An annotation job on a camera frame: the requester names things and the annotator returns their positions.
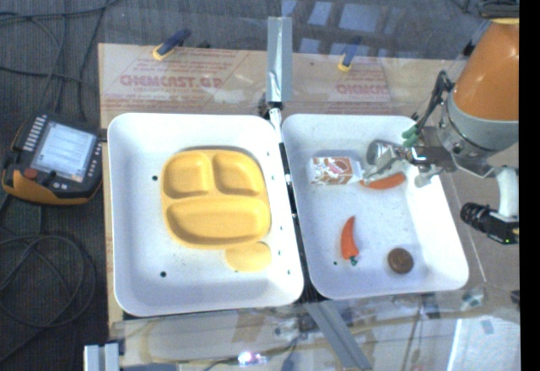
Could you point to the small silver can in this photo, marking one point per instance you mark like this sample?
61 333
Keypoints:
379 150

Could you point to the orange sausage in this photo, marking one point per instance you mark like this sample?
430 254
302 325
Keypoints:
386 183

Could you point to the black cylinder on white bracket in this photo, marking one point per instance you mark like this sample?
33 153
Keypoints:
500 224

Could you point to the brown cardboard board red print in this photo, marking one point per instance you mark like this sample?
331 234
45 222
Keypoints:
169 82

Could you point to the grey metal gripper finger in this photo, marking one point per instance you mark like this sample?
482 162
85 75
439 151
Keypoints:
426 179
386 165

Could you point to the yellow divided plate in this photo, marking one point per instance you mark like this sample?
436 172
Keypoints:
215 217

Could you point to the white plastic tray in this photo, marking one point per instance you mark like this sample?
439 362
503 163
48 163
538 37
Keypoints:
401 226
139 192

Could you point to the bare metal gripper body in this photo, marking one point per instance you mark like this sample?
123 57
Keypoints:
439 152

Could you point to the brown round biscuit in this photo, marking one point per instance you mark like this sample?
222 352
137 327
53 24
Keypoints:
400 261

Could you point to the white and orange carton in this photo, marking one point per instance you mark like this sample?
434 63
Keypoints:
333 171

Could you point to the orange carrot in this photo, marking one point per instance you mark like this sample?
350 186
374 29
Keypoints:
348 240

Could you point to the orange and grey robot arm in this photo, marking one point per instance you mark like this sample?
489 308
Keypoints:
489 78

